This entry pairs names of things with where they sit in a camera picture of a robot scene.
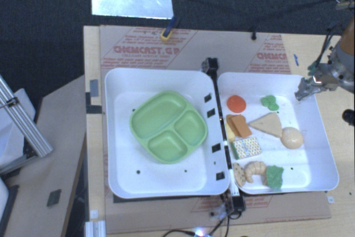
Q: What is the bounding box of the white plastic tray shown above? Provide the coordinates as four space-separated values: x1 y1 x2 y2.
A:
104 67 231 199
217 72 340 195

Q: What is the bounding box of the black cylinder on white bracket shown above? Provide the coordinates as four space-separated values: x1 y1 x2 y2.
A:
342 109 355 127

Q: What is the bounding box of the thin black and white rod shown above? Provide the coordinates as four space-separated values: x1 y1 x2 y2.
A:
209 69 240 199

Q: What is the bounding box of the beige round bread roll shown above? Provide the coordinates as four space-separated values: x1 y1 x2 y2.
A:
281 126 305 150

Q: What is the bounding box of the orange round tomato slice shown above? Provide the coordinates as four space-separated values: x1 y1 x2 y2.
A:
226 94 247 114

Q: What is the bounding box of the beige triangular bread slice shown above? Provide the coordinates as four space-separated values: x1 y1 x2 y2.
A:
247 112 283 139

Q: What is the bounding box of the brown cardboard board red print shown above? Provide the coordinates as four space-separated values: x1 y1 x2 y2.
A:
98 25 333 234

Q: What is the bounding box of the beige croissant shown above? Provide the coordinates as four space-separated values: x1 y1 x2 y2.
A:
244 160 268 185

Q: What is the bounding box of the yellow cheese slice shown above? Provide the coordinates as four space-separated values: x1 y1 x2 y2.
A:
225 121 236 144

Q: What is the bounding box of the brown chocolate chip biscuit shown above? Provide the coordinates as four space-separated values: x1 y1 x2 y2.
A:
232 162 247 188

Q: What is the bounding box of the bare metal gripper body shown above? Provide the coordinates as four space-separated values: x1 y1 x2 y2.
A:
315 62 355 92

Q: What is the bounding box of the green lettuce leaf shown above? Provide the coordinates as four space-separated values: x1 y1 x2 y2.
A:
266 165 285 190

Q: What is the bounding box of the small green leaf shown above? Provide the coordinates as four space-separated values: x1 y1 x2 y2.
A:
260 94 280 111

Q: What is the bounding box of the black block with thin wires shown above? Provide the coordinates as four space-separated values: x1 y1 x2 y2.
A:
220 193 247 218
201 57 219 73

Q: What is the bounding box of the green divided plate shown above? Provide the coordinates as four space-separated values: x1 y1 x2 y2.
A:
129 90 209 165

